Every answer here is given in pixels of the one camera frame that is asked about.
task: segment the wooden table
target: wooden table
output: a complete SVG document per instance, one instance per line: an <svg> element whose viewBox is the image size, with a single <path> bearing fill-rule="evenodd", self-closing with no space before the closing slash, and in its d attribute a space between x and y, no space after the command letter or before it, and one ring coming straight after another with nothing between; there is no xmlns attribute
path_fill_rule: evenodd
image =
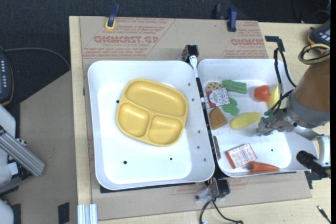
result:
<svg viewBox="0 0 336 224"><path fill-rule="evenodd" d="M92 203L88 141L86 130L85 99L83 96L83 71L80 43L80 19L70 16L70 46L72 65L72 92L74 107L76 170L78 204ZM297 59L297 55L307 44L310 31L307 24L259 23L263 36L279 36L286 47L286 61L294 82L298 82L307 66ZM276 43L266 42L270 58ZM330 123L316 129L317 132L330 136ZM224 208L223 214L231 219L242 219L244 223L327 223L317 210L320 205L331 217L331 180L313 182L312 198L304 200L272 202L268 204L247 205ZM99 223L198 223L199 211L171 213L145 217L125 218L100 221ZM215 209L204 213L203 220L209 223L225 223Z"/></svg>

